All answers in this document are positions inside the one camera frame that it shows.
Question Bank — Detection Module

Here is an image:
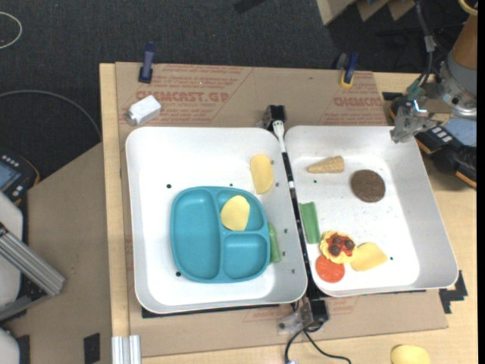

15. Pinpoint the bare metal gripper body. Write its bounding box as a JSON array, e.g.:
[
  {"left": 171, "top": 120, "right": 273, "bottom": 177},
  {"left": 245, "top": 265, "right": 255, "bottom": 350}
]
[{"left": 400, "top": 83, "right": 477, "bottom": 123}]

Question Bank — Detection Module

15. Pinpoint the brown round biscuit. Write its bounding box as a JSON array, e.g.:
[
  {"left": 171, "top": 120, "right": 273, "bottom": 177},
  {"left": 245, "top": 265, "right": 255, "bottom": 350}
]
[{"left": 349, "top": 169, "right": 386, "bottom": 204}]

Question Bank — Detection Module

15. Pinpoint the tan ice cream cone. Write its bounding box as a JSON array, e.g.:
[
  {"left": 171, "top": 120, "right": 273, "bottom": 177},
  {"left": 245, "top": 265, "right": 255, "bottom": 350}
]
[{"left": 307, "top": 155, "right": 346, "bottom": 175}]

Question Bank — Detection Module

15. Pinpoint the white plastic tray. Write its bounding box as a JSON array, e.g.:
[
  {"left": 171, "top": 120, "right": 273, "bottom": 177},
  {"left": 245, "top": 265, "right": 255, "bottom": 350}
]
[
  {"left": 124, "top": 126, "right": 308, "bottom": 314},
  {"left": 283, "top": 124, "right": 459, "bottom": 298}
]

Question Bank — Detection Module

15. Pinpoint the thin black and white rod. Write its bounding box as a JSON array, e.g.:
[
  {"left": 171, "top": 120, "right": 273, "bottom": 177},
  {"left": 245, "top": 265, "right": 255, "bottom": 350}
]
[{"left": 273, "top": 120, "right": 315, "bottom": 299}]

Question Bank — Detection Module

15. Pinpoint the green celery stick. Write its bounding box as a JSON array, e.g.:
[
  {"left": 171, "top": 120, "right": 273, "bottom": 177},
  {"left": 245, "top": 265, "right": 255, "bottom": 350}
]
[
  {"left": 268, "top": 221, "right": 283, "bottom": 263},
  {"left": 298, "top": 201, "right": 321, "bottom": 245}
]

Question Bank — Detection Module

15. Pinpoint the yellow potato slice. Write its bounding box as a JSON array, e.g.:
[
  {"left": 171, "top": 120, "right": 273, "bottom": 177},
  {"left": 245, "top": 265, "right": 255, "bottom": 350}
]
[
  {"left": 249, "top": 154, "right": 275, "bottom": 196},
  {"left": 390, "top": 344, "right": 432, "bottom": 364},
  {"left": 349, "top": 241, "right": 389, "bottom": 273},
  {"left": 220, "top": 194, "right": 251, "bottom": 232}
]

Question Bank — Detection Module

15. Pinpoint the yellow spaghetti with meatballs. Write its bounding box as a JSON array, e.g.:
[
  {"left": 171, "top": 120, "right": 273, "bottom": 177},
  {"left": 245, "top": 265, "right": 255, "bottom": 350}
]
[{"left": 319, "top": 230, "right": 358, "bottom": 265}]

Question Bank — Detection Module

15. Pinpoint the orange round slice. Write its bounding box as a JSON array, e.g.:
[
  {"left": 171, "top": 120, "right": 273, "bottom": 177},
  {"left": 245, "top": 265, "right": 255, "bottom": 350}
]
[{"left": 314, "top": 253, "right": 346, "bottom": 284}]

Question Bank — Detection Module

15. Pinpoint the brown cardboard board red print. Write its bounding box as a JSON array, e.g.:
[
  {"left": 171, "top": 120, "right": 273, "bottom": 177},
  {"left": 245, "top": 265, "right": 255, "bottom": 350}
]
[{"left": 114, "top": 61, "right": 460, "bottom": 358}]

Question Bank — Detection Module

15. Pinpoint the blue divided plate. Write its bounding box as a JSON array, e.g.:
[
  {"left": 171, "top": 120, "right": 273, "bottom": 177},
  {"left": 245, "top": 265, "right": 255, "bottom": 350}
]
[{"left": 169, "top": 186, "right": 272, "bottom": 284}]

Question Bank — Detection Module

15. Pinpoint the small white carton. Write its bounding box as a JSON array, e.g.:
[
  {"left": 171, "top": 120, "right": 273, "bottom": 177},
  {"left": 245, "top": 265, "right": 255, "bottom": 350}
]
[{"left": 124, "top": 95, "right": 162, "bottom": 127}]

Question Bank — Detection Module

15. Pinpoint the black block with thin wires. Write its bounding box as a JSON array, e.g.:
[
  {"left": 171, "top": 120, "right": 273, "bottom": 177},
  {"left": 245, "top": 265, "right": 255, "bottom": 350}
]
[
  {"left": 258, "top": 104, "right": 287, "bottom": 130},
  {"left": 277, "top": 298, "right": 330, "bottom": 335}
]

